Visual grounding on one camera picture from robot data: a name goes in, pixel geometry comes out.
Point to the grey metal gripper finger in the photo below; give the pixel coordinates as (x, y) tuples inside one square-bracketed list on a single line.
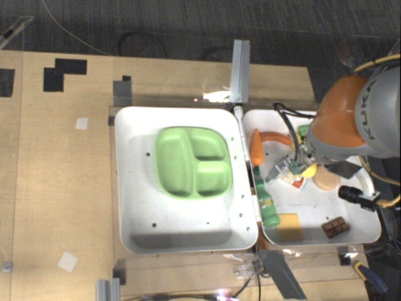
[(272, 175)]

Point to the green divided plate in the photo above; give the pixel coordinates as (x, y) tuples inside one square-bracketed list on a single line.
[(175, 161)]

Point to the white plastic tray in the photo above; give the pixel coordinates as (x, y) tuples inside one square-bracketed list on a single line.
[(313, 205), (175, 227)]

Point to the green plastic bottle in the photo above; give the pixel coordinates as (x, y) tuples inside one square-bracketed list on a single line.
[(266, 202)]

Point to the beige round biscuit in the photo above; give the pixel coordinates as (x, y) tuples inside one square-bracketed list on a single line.
[(326, 180)]

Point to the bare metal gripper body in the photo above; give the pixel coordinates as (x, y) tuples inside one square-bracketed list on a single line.
[(296, 163)]

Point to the green packet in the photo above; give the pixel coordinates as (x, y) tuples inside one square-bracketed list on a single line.
[(303, 129)]

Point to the white and red carton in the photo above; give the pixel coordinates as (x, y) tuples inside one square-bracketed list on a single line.
[(293, 180)]

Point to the thin black and white rod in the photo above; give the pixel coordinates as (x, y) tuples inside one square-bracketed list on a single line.
[(242, 136)]

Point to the orange carrot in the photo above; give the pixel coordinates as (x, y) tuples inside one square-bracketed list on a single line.
[(256, 149)]

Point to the orange sausage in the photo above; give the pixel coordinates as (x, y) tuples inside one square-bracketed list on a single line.
[(275, 136)]

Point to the black cylinder on white bracket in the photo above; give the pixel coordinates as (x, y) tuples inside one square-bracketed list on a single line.
[(352, 194)]

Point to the yellow block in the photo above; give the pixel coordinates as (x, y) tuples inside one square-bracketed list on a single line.
[(289, 227)]

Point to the brown chocolate bar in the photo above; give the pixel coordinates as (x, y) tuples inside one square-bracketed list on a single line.
[(336, 227)]

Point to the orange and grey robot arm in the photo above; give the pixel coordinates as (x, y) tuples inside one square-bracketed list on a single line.
[(347, 118)]

